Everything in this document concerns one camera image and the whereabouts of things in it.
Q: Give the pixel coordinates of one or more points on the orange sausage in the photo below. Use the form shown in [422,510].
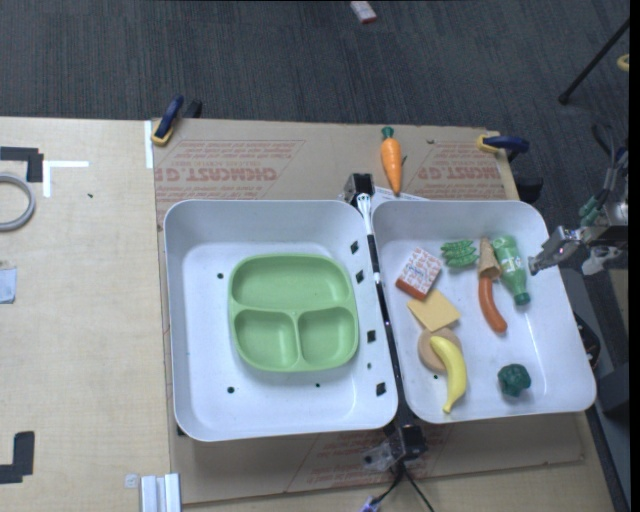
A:
[490,307]

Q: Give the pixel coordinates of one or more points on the black cylinder on white bracket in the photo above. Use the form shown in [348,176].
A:
[599,260]

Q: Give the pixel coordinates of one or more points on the orange carrot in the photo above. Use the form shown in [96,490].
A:
[391,160]

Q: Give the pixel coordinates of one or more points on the green broccoli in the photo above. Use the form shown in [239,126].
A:
[514,381]

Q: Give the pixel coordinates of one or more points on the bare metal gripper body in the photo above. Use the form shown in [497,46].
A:
[607,236]

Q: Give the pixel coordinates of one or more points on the yellow banana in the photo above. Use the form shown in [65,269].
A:
[455,370]

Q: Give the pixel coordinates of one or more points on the brown cardboard board red print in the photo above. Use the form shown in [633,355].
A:
[240,170]

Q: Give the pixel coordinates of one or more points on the white plastic tray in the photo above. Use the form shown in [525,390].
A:
[200,320]
[540,350]

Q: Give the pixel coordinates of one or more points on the thin black and white rod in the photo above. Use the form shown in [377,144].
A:
[372,250]

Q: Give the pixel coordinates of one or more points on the green bottle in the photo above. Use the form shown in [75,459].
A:
[511,267]

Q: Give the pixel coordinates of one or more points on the green pea pods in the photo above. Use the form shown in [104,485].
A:
[460,253]

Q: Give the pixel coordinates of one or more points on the orange and white carton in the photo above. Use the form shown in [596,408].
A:
[420,272]

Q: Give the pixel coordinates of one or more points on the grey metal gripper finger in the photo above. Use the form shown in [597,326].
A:
[559,236]
[544,260]

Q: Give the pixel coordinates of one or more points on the green divided plate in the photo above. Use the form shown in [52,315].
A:
[292,280]

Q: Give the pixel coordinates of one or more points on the white and red packet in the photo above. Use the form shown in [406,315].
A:
[363,12]

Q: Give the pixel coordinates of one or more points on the tan ice cream cone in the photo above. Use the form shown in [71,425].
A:
[487,260]

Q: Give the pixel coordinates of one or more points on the yellow cheese slice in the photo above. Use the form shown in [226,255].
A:
[434,310]

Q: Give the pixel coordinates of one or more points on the tan round biscuit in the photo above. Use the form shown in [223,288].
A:
[426,352]

